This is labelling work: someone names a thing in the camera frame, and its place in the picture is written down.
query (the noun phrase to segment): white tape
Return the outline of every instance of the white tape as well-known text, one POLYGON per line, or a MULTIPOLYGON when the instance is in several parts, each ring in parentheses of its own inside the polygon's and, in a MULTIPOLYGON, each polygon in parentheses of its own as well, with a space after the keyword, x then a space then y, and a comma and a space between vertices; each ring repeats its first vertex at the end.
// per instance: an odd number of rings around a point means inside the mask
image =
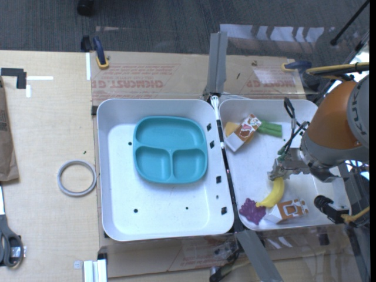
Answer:
POLYGON ((28 76, 26 80, 53 80, 53 76, 28 76))
POLYGON ((292 245, 291 243, 289 243, 289 242, 286 240, 286 238, 284 238, 284 237, 282 237, 282 236, 278 237, 278 240, 279 240, 281 243, 283 243, 285 246, 287 246, 287 247, 293 247, 293 245, 292 245))
POLYGON ((90 53, 86 53, 86 80, 91 79, 90 53))
POLYGON ((282 248, 278 243, 276 243, 275 241, 272 241, 270 239, 267 239, 267 241, 269 241, 276 249, 280 249, 282 248))
POLYGON ((84 282, 94 282, 93 260, 86 260, 83 262, 83 280, 84 282))
POLYGON ((31 85, 26 85, 26 97, 31 97, 31 85))

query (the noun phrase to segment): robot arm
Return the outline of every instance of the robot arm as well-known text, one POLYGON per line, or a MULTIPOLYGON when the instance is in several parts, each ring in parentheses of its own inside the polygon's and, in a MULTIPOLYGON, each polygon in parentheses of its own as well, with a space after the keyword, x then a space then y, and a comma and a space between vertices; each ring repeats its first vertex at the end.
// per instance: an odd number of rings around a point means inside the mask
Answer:
MULTIPOLYGON (((312 68, 313 75, 332 77, 359 71, 359 64, 312 68)), ((369 63, 361 64, 362 70, 369 63)), ((360 82, 344 81, 333 89, 319 105, 311 123, 304 132, 298 149, 289 149, 277 158, 268 177, 288 178, 291 174, 311 173, 323 182, 336 176, 330 169, 346 160, 369 162, 369 76, 360 82)))

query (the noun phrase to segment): metal bar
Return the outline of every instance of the metal bar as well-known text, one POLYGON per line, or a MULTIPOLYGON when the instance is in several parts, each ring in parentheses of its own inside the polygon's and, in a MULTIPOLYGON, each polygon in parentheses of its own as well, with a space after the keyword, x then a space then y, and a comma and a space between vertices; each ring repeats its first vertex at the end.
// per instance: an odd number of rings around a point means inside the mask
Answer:
POLYGON ((234 190, 234 185, 233 185, 232 178, 231 178, 229 162, 227 161, 226 149, 225 149, 224 140, 223 140, 223 128, 222 128, 221 118, 220 118, 220 115, 219 115, 219 97, 216 96, 216 95, 211 96, 210 97, 210 103, 211 103, 211 106, 214 108, 214 114, 215 114, 216 119, 217 119, 217 128, 218 128, 219 140, 220 140, 220 144, 221 144, 222 157, 223 157, 223 161, 224 161, 224 166, 226 168, 227 181, 229 183, 231 203, 233 205, 233 210, 234 210, 233 227, 234 227, 235 232, 240 232, 240 231, 244 230, 244 226, 241 223, 241 220, 239 218, 239 214, 238 214, 238 211, 237 211, 235 190, 234 190))
POLYGON ((244 230, 235 236, 262 282, 283 282, 255 231, 244 230))
POLYGON ((360 7, 360 9, 355 13, 354 16, 351 17, 351 19, 346 23, 346 25, 343 27, 343 29, 340 30, 340 32, 330 41, 330 44, 332 46, 336 46, 338 39, 341 37, 341 35, 346 31, 346 29, 355 21, 355 19, 358 17, 358 15, 365 9, 365 7, 370 3, 370 0, 366 0, 363 5, 360 7))
POLYGON ((206 93, 222 93, 226 81, 227 32, 210 35, 206 93))
POLYGON ((84 261, 83 282, 107 282, 106 259, 84 261))

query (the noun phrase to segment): blue plate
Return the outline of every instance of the blue plate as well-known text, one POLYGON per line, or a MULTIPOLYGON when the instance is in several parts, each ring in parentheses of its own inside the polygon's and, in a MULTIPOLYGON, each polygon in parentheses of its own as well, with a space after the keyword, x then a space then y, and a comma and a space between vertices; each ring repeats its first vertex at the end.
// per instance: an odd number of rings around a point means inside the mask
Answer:
POLYGON ((196 182, 207 169, 204 131, 183 117, 145 117, 135 127, 133 159, 138 173, 150 182, 196 182))

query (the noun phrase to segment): yellow banana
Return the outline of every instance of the yellow banana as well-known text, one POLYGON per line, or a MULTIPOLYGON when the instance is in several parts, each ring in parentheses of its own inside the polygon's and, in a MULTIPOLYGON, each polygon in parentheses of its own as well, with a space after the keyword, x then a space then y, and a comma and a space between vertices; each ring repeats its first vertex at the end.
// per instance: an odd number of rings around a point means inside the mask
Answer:
POLYGON ((261 202, 256 203, 256 207, 264 206, 267 208, 272 208, 277 204, 283 196, 284 193, 284 180, 283 177, 277 177, 273 181, 273 189, 269 195, 263 199, 261 202))

